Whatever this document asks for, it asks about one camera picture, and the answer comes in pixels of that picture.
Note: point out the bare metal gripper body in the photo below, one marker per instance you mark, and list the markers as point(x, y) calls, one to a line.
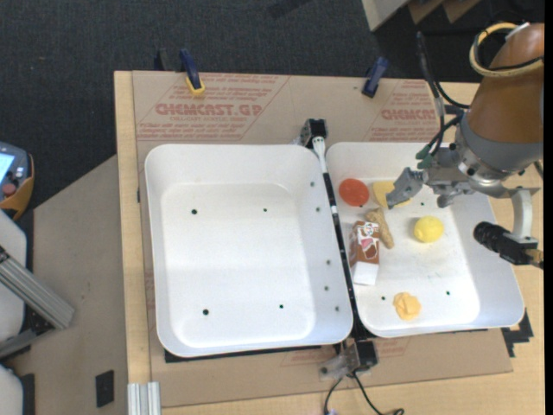
point(449, 173)

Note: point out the brown and white carton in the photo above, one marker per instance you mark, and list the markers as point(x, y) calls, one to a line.
point(365, 253)

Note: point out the white plastic tray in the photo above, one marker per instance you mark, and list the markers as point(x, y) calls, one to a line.
point(233, 249)
point(432, 270)

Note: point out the red-orange round toy fruit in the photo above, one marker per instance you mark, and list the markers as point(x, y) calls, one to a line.
point(353, 192)

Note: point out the yellow lemon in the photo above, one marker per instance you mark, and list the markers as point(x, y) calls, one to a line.
point(428, 229)

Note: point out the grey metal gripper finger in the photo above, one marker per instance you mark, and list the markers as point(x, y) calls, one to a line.
point(404, 188)
point(447, 198)

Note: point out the tan toy peanut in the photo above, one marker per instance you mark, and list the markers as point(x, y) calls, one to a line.
point(382, 227)

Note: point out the yellow cheese wedge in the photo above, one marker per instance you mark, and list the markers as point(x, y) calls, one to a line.
point(380, 193)

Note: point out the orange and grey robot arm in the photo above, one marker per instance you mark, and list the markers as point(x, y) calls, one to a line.
point(505, 102)

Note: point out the yellow-orange lumpy toy food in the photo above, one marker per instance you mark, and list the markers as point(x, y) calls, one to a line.
point(407, 306)

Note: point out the brown cardboard board red print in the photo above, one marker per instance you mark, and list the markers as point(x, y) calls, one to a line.
point(259, 110)

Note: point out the thin black and white rod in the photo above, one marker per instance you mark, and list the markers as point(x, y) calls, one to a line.
point(339, 231)

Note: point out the black cylinder on white bracket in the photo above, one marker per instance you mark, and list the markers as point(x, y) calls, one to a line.
point(497, 238)

